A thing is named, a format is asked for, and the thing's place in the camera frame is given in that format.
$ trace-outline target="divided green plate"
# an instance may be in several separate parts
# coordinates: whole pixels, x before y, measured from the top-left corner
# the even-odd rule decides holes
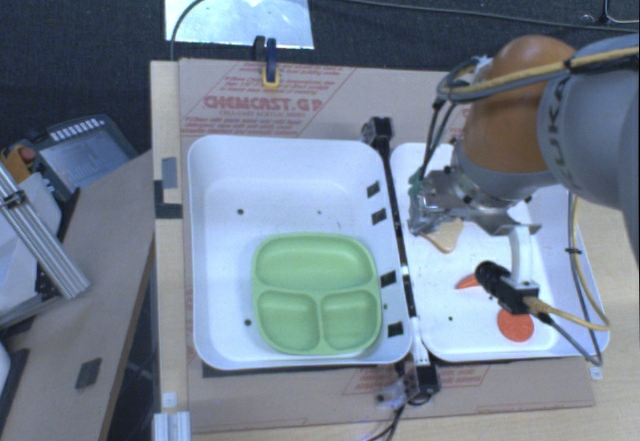
[[[369,250],[351,237],[269,237],[253,255],[251,282],[260,334],[281,352],[360,352],[378,336],[381,308],[375,263]]]

